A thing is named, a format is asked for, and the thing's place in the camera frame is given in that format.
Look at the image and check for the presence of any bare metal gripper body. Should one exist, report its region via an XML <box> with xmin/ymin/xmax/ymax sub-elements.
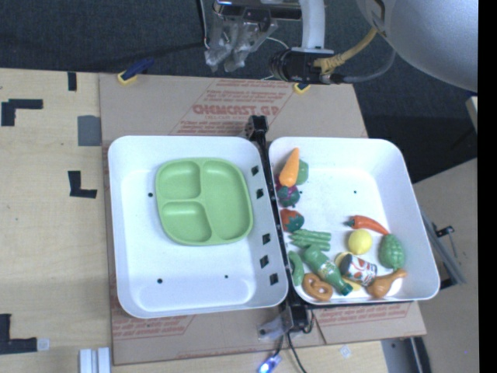
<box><xmin>210</xmin><ymin>0</ymin><xmax>303</xmax><ymax>37</ymax></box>

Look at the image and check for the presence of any brown cardboard board red print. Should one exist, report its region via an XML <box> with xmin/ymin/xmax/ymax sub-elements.
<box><xmin>98</xmin><ymin>72</ymin><xmax>428</xmax><ymax>366</ymax></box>

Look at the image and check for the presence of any orange carrot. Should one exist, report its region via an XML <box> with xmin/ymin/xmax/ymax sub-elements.
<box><xmin>277</xmin><ymin>147</ymin><xmax>301</xmax><ymax>189</ymax></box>

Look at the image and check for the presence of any green divided plate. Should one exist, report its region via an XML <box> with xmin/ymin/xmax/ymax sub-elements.
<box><xmin>155</xmin><ymin>157</ymin><xmax>255</xmax><ymax>247</ymax></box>

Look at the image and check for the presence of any purple and green toy vegetable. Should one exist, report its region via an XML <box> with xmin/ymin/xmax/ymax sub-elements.
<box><xmin>276</xmin><ymin>183</ymin><xmax>302</xmax><ymax>209</ymax></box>

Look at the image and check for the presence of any white plastic tray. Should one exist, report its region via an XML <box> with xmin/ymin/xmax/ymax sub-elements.
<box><xmin>267</xmin><ymin>136</ymin><xmax>441</xmax><ymax>306</ymax></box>
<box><xmin>107</xmin><ymin>134</ymin><xmax>290</xmax><ymax>320</ymax></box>

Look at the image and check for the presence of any red strawberry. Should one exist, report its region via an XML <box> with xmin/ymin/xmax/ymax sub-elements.
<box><xmin>280</xmin><ymin>207</ymin><xmax>305</xmax><ymax>234</ymax></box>

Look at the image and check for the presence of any green asparagus bunch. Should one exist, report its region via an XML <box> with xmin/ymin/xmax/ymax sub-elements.
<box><xmin>288</xmin><ymin>228</ymin><xmax>332</xmax><ymax>253</ymax></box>

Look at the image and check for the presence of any red chili pepper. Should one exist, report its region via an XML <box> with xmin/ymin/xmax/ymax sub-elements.
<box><xmin>344</xmin><ymin>214</ymin><xmax>391</xmax><ymax>236</ymax></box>

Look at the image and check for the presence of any green pickle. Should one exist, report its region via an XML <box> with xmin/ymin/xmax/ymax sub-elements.
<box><xmin>287</xmin><ymin>250</ymin><xmax>306</xmax><ymax>288</ymax></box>

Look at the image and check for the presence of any yellow lemon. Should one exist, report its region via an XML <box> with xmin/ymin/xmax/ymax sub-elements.
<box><xmin>347</xmin><ymin>228</ymin><xmax>374</xmax><ymax>256</ymax></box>

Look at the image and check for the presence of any yellow banana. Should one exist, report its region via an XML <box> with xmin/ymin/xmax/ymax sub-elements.
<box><xmin>334</xmin><ymin>251</ymin><xmax>363</xmax><ymax>291</ymax></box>

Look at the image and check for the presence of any green bottle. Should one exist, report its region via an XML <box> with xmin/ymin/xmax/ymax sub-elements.
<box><xmin>302</xmin><ymin>244</ymin><xmax>354</xmax><ymax>297</ymax></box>

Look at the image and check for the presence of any brown pretzel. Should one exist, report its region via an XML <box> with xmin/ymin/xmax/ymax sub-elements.
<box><xmin>301</xmin><ymin>272</ymin><xmax>335</xmax><ymax>302</ymax></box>

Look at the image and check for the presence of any white and red can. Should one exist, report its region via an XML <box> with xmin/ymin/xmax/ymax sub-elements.
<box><xmin>339</xmin><ymin>253</ymin><xmax>379</xmax><ymax>288</ymax></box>

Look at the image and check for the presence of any green artichoke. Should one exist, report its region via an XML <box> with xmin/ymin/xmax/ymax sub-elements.
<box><xmin>377</xmin><ymin>232</ymin><xmax>407</xmax><ymax>272</ymax></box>

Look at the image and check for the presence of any brown chicken drumstick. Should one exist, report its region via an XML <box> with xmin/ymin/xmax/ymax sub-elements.
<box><xmin>366</xmin><ymin>267</ymin><xmax>408</xmax><ymax>299</ymax></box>

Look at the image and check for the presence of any black cylinder on white bracket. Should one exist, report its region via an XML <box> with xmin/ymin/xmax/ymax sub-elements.
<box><xmin>269</xmin><ymin>0</ymin><xmax>335</xmax><ymax>85</ymax></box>

